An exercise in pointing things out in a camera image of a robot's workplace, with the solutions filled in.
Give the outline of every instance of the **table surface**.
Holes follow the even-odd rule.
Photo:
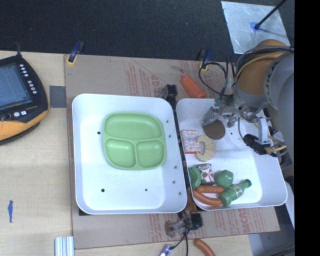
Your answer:
[[[0,51],[0,59],[15,55]],[[65,86],[64,54],[22,52],[42,81]],[[31,133],[0,146],[0,255],[53,256],[56,237],[73,235],[66,108],[51,108]],[[12,201],[12,221],[8,206]],[[217,256],[252,255],[247,235],[203,239]],[[166,242],[75,250],[76,256],[158,255]],[[188,240],[189,255],[202,255]],[[186,242],[171,255],[186,254]]]

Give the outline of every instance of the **cardboard sheet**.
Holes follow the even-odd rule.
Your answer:
[[[75,169],[73,157],[72,101],[82,93],[158,97],[166,84],[177,85],[177,100],[188,98],[180,83],[181,74],[189,75],[206,91],[207,98],[216,94],[201,84],[198,77],[200,62],[110,56],[78,55],[74,66],[65,64],[65,89],[69,166],[72,204],[72,226],[75,249],[88,249],[118,245],[177,241],[169,237],[165,223],[179,220],[177,214],[108,214],[87,215],[79,210],[75,195]],[[220,91],[224,74],[211,65],[202,74],[203,80]],[[236,210],[202,211],[203,227],[188,237],[209,238],[261,232],[279,231],[274,207]]]

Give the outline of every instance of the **orange sausage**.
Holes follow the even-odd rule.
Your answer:
[[[200,185],[196,188],[196,191],[199,193],[222,193],[225,189],[223,186]]]
[[[194,240],[193,243],[196,247],[198,247],[204,253],[205,256],[216,256],[215,253],[209,247],[209,245],[207,245],[201,239],[197,238]]]
[[[211,198],[202,193],[199,193],[196,189],[192,190],[193,197],[198,199],[200,202],[209,205],[209,206],[220,206],[222,205],[222,201],[220,198]]]

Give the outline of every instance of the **brown cookie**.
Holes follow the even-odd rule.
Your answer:
[[[214,140],[222,139],[226,134],[226,128],[220,120],[215,120],[214,122],[203,127],[204,133]]]

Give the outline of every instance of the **white tray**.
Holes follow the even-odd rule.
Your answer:
[[[202,120],[210,107],[214,106],[214,99],[182,99],[176,105],[176,114],[181,130],[197,130],[197,134],[204,135]],[[212,165],[213,173],[225,169],[233,173],[233,183],[249,179],[252,186],[243,195],[234,200],[229,206],[210,206],[197,199],[195,203],[203,210],[240,209],[252,207],[279,206],[287,200],[287,188],[278,159],[269,155],[259,155],[245,145],[238,132],[238,123],[228,128],[227,120],[219,119],[225,126],[225,136],[213,140],[216,146],[215,156],[206,163]],[[258,129],[252,123],[240,121],[242,136],[252,134],[258,136]],[[195,154],[185,154],[188,167],[203,164]],[[216,194],[205,194],[217,197]]]
[[[117,169],[103,150],[102,124],[111,113],[154,115],[163,125],[164,163],[149,170]],[[85,213],[177,213],[187,204],[187,191],[170,104],[161,98],[81,94],[72,102],[75,195]]]

